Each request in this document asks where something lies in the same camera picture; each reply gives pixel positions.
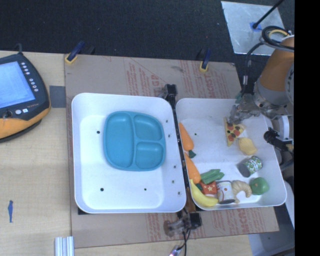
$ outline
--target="cardboard sheet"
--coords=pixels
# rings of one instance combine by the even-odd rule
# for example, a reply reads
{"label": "cardboard sheet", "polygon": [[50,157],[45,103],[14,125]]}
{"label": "cardboard sheet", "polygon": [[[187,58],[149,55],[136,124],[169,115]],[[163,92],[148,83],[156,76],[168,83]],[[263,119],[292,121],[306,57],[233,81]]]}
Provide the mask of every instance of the cardboard sheet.
{"label": "cardboard sheet", "polygon": [[[79,55],[64,64],[70,177],[71,226],[75,248],[181,240],[165,234],[165,221],[176,213],[80,214],[74,195],[71,102],[80,93],[158,96],[166,84],[177,85],[177,98],[233,99],[240,91],[232,63]],[[191,239],[279,231],[273,207],[200,211],[202,226]]]}

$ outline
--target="white plastic tray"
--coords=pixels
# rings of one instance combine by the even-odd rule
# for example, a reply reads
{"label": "white plastic tray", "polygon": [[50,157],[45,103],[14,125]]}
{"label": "white plastic tray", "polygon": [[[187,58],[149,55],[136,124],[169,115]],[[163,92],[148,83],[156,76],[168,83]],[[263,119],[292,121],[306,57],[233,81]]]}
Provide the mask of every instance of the white plastic tray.
{"label": "white plastic tray", "polygon": [[251,179],[263,177],[269,184],[269,191],[263,195],[252,195],[246,198],[241,191],[237,198],[240,203],[216,204],[213,207],[197,206],[203,210],[223,210],[252,207],[279,206],[286,201],[287,191],[278,164],[274,147],[264,140],[268,130],[263,115],[250,117],[243,121],[246,129],[240,137],[252,139],[257,152],[255,155],[262,160],[263,167],[246,178],[237,169],[237,164],[250,156],[240,151],[237,141],[227,146],[224,117],[230,115],[234,99],[183,98],[176,104],[176,114],[194,143],[197,154],[192,161],[200,173],[210,169],[220,169],[225,175],[221,180],[241,180],[249,183]]}
{"label": "white plastic tray", "polygon": [[[106,160],[103,130],[116,111],[132,111],[159,120],[165,135],[163,164],[151,171],[120,170]],[[74,194],[90,214],[178,212],[187,196],[173,112],[159,97],[81,93],[71,104]]]}

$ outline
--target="toy lime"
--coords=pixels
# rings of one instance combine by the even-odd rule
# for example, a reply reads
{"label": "toy lime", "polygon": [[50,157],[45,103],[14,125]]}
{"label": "toy lime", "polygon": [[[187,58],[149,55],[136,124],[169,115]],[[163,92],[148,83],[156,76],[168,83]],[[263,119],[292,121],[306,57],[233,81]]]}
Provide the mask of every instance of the toy lime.
{"label": "toy lime", "polygon": [[250,187],[253,195],[262,195],[269,190],[269,184],[262,177],[251,180]]}

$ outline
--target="screen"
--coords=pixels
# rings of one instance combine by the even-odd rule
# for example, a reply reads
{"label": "screen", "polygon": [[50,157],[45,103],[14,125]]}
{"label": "screen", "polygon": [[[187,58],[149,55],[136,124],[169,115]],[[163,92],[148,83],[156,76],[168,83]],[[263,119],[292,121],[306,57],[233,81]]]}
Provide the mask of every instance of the screen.
{"label": "screen", "polygon": [[0,109],[35,99],[17,61],[0,65]]}

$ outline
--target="wooden table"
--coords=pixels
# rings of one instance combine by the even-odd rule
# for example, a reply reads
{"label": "wooden table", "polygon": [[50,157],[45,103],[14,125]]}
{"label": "wooden table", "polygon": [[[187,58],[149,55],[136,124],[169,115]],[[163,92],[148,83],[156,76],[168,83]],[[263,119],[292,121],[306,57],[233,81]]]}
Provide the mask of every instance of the wooden table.
{"label": "wooden table", "polygon": [[[0,58],[15,53],[0,51]],[[63,54],[23,54],[37,68],[48,89],[65,86]],[[66,109],[52,108],[39,126],[0,143],[0,156],[0,255],[53,256],[55,238],[72,235]],[[167,256],[175,245],[182,244],[162,241],[80,248],[74,254]],[[237,235],[189,239],[187,255],[249,256],[252,252],[248,236]]]}

